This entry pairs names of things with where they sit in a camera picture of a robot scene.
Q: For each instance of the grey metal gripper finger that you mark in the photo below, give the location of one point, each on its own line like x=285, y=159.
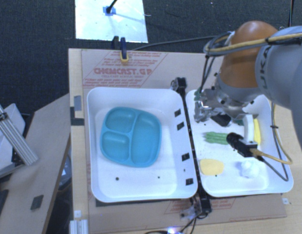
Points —
x=197, y=112
x=206, y=114

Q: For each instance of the blue divided plate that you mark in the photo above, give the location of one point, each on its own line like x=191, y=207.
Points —
x=141, y=140

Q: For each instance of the thin black rod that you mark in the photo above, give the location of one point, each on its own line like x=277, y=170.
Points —
x=193, y=145

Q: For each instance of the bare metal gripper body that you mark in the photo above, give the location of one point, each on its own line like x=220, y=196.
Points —
x=226, y=105

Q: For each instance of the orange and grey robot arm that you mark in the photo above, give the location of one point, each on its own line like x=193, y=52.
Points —
x=241, y=64

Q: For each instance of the green asparagus bundle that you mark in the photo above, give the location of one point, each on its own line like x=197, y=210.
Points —
x=215, y=138

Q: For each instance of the yellow banana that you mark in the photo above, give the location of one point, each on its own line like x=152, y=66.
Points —
x=257, y=133

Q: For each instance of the white crumpled lump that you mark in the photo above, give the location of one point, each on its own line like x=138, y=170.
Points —
x=249, y=169

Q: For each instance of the black cylinder on white bracket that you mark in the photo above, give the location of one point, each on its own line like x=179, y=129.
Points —
x=243, y=145

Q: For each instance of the brown cardboard board red print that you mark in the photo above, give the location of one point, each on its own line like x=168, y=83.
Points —
x=141, y=67

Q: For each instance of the yellow flat chip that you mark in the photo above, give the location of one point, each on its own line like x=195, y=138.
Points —
x=211, y=167

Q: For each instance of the white plastic tray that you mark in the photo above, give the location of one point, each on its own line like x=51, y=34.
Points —
x=131, y=179
x=231, y=184

